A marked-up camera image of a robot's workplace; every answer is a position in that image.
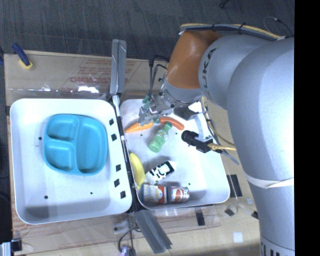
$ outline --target blue plastic plate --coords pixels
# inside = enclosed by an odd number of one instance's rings
[[[91,117],[56,114],[46,124],[43,158],[55,171],[94,175],[105,166],[107,151],[106,128]]]

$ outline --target green bottle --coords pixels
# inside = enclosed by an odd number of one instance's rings
[[[165,144],[166,140],[168,139],[169,130],[171,129],[172,124],[170,122],[166,122],[164,127],[157,131],[156,135],[153,138],[153,141],[149,144],[149,149],[153,152],[158,153],[163,144]]]

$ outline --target orange carrot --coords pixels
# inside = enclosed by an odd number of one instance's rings
[[[146,130],[151,128],[154,125],[154,122],[151,121],[150,123],[147,123],[145,125],[139,125],[138,122],[134,123],[133,125],[131,125],[129,128],[127,128],[124,132],[125,133],[133,133],[133,132],[138,132],[138,131],[142,131],[142,130]]]
[[[177,127],[181,131],[185,128],[184,124],[180,123],[176,119],[173,119],[173,118],[168,117],[168,116],[159,117],[159,123],[160,124],[165,124],[166,122],[171,123],[174,127]]]

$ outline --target white tape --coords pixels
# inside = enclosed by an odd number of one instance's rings
[[[251,199],[251,198],[247,198],[247,199],[246,199],[246,202],[248,203],[248,205],[252,205],[252,204],[253,204],[253,202],[252,202],[252,199]]]
[[[244,242],[244,238],[242,236],[242,232],[233,232],[233,242],[240,244]]]
[[[185,29],[180,31],[178,35],[181,36],[185,31],[186,31]]]
[[[244,173],[244,175],[248,182],[263,189],[288,187],[293,186],[295,184],[295,177],[288,178],[285,180],[265,180],[251,177],[246,173]]]

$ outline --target gray carpet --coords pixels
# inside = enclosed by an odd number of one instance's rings
[[[0,0],[0,45],[26,50],[111,55],[113,39],[127,42],[127,58],[170,57],[185,23],[247,24],[277,35],[295,33],[294,0]],[[0,243],[11,240],[4,68],[0,66]]]

